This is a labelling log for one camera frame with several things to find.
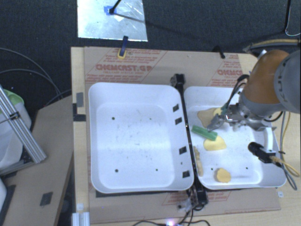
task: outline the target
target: empty white tray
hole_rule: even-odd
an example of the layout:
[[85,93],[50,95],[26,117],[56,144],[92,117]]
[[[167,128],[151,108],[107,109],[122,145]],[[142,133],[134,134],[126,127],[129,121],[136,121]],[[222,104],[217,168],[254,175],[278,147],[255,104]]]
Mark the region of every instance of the empty white tray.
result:
[[[197,114],[198,111],[214,107],[222,107],[229,99],[232,88],[216,87],[189,87],[185,90],[184,98],[187,109],[189,126],[201,126]],[[238,102],[236,94],[231,104]],[[278,145],[271,129],[265,132],[256,132],[248,126],[241,127],[233,132],[229,124],[224,123],[215,130],[221,136],[227,148],[219,151],[206,151],[203,146],[204,138],[191,132],[192,144],[197,147],[203,166],[203,176],[198,177],[207,188],[238,189],[251,187],[279,187],[286,182],[284,172],[274,164],[264,164],[249,150],[250,142],[261,145],[270,144],[274,151],[278,151]],[[231,174],[231,181],[221,183],[216,181],[214,175],[219,168],[224,168]]]
[[179,92],[96,83],[89,90],[91,180],[102,193],[186,190],[193,169]]

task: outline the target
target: silver square sheet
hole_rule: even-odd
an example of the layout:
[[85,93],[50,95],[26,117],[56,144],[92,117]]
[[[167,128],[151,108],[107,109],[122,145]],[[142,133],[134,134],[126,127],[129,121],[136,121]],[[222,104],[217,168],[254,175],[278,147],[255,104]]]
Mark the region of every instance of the silver square sheet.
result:
[[93,39],[147,41],[142,0],[78,0],[78,37]]

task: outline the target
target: black pole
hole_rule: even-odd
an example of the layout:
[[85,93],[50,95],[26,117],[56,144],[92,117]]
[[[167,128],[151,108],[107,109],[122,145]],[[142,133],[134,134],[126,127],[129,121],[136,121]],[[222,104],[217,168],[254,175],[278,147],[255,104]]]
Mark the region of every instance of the black pole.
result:
[[286,16],[285,16],[285,25],[284,25],[284,30],[286,30],[287,28],[287,25],[288,25],[288,19],[289,19],[289,16],[290,16],[290,9],[291,9],[291,2],[292,0],[287,0],[287,8],[286,8]]
[[118,4],[121,2],[121,0],[118,0],[115,5],[109,9],[109,14],[114,14],[115,8],[118,6]]

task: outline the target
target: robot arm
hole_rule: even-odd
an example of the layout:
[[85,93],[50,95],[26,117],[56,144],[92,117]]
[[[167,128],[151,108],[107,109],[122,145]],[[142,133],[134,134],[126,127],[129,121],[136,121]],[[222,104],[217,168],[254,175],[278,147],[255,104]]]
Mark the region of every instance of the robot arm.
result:
[[235,105],[225,104],[208,131],[224,122],[234,128],[248,125],[256,131],[270,127],[265,118],[274,112],[300,113],[300,50],[288,54],[272,50],[260,57]]

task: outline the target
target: black floor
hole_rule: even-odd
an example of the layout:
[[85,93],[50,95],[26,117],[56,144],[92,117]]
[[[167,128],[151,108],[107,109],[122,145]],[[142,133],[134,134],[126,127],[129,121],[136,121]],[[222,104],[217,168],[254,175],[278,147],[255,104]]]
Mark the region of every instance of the black floor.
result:
[[[243,52],[252,42],[290,38],[283,32],[287,0],[143,0],[148,42],[130,48]],[[292,0],[289,33],[300,32],[301,0]],[[77,0],[0,0],[0,47],[22,53],[71,88],[70,47],[119,47],[120,41],[77,37]],[[0,50],[0,84],[22,98],[31,117],[56,93],[27,59]]]

